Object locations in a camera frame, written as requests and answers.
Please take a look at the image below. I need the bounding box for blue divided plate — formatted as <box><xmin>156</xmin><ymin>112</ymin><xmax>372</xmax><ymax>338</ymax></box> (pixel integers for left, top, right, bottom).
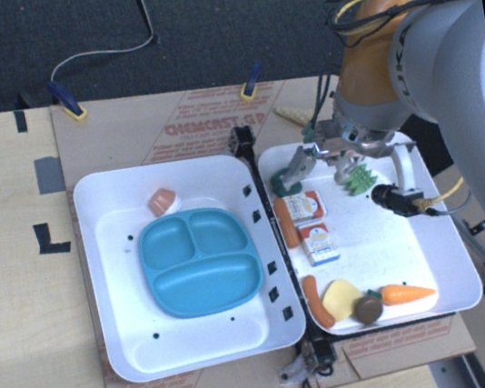
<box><xmin>133</xmin><ymin>199</ymin><xmax>271</xmax><ymax>326</ymax></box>

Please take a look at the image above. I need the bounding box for black cylinder on white bracket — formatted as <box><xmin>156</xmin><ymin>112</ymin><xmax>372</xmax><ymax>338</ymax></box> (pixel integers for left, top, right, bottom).
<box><xmin>362</xmin><ymin>140</ymin><xmax>429</xmax><ymax>224</ymax></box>

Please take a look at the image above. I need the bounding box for dark green ring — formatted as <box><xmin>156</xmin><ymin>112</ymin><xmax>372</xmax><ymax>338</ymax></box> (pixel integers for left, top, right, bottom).
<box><xmin>267</xmin><ymin>165</ymin><xmax>305</xmax><ymax>201</ymax></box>

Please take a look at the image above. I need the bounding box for yellow chip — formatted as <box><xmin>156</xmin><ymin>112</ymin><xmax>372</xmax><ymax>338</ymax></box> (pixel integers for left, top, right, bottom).
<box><xmin>318</xmin><ymin>275</ymin><xmax>367</xmax><ymax>324</ymax></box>

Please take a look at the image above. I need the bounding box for orange sausage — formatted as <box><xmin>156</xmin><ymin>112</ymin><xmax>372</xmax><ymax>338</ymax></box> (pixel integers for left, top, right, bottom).
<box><xmin>301</xmin><ymin>271</ymin><xmax>338</xmax><ymax>333</ymax></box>
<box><xmin>271</xmin><ymin>194</ymin><xmax>302</xmax><ymax>251</ymax></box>

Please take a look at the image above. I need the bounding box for orange carrot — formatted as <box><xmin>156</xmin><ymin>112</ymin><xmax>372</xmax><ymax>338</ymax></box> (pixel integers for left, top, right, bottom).
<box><xmin>365</xmin><ymin>276</ymin><xmax>439</xmax><ymax>311</ymax></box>

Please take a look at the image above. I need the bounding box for cream ice cream cone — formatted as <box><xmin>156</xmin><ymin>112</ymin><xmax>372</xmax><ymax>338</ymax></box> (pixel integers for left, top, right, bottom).
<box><xmin>272</xmin><ymin>100</ymin><xmax>318</xmax><ymax>132</ymax></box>

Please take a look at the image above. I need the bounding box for white plastic tray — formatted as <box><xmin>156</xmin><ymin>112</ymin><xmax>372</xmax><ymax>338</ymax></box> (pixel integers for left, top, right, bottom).
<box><xmin>254</xmin><ymin>114</ymin><xmax>485</xmax><ymax>345</ymax></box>
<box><xmin>68</xmin><ymin>142</ymin><xmax>312</xmax><ymax>388</ymax></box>

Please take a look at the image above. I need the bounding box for brown cardboard board red print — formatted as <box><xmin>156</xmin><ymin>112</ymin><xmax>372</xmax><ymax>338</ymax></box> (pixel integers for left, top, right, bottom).
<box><xmin>48</xmin><ymin>42</ymin><xmax>482</xmax><ymax>388</ymax></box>

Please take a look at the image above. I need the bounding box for red white and blue carton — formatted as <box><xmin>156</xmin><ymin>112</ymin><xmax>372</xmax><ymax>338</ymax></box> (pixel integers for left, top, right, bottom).
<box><xmin>295</xmin><ymin>216</ymin><xmax>343</xmax><ymax>270</ymax></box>

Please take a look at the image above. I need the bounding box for green leafy vegetable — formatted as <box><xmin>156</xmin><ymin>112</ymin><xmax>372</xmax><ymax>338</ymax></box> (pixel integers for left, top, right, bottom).
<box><xmin>341</xmin><ymin>161</ymin><xmax>381</xmax><ymax>198</ymax></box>

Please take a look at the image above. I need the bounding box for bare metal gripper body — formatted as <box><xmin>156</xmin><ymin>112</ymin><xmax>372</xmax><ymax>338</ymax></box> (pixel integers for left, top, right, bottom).
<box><xmin>310</xmin><ymin>108</ymin><xmax>398</xmax><ymax>169</ymax></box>

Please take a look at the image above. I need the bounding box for black block with thin wires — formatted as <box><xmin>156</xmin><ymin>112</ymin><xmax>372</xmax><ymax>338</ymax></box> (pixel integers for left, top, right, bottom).
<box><xmin>272</xmin><ymin>334</ymin><xmax>341</xmax><ymax>388</ymax></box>
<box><xmin>225</xmin><ymin>124</ymin><xmax>259</xmax><ymax>160</ymax></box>

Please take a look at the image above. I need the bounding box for thin black rod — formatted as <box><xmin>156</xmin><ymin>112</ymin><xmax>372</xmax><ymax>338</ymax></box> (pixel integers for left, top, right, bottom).
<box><xmin>242</xmin><ymin>146</ymin><xmax>320</xmax><ymax>350</ymax></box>

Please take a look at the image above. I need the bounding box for brown round biscuit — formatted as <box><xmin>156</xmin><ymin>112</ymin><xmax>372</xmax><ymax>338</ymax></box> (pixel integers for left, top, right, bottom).
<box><xmin>351</xmin><ymin>293</ymin><xmax>387</xmax><ymax>328</ymax></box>

